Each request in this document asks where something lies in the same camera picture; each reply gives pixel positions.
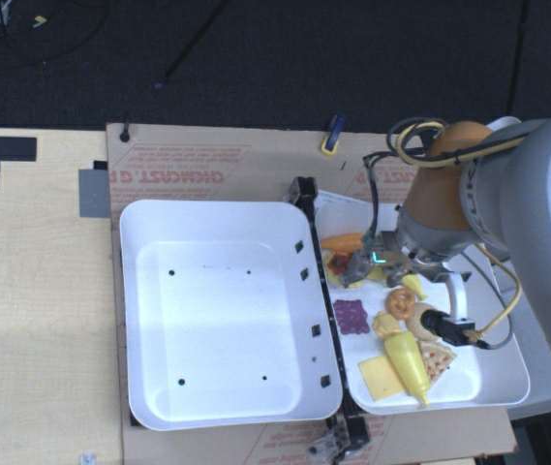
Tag yellow squeeze bottle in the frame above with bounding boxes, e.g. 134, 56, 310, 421
383, 330, 431, 407

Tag small yellow toy food lump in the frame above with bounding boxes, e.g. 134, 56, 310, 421
371, 310, 403, 341

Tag yellow cheese slice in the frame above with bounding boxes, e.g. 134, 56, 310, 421
357, 354, 411, 403

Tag black cylinder on white bracket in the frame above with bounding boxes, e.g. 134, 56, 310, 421
419, 270, 477, 348

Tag black block with thin wires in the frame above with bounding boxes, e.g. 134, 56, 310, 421
336, 413, 372, 460
288, 175, 318, 207

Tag purple grapes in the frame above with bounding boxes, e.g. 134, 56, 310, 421
332, 298, 371, 336

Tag beige waffle slice red dots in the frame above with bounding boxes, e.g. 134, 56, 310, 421
416, 338, 458, 385

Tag orange pretzel biscuit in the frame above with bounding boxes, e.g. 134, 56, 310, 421
384, 287, 417, 321

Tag beige doughnut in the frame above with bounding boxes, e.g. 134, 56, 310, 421
407, 301, 444, 343

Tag thin black and white rod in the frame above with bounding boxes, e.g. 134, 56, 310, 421
302, 195, 361, 425

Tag brown cardboard board red print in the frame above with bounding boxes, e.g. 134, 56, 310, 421
105, 122, 519, 465

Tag white plastic tray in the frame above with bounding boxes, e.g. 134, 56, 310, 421
313, 189, 532, 417
118, 199, 345, 432

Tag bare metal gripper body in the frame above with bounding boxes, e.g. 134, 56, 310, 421
362, 231, 444, 288

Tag yellow banana piece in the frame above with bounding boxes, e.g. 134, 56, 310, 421
401, 273, 429, 302

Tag orange carrot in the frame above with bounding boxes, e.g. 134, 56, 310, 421
321, 232, 366, 254

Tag red and yellow pizza slice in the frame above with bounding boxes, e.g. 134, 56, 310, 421
324, 251, 354, 286

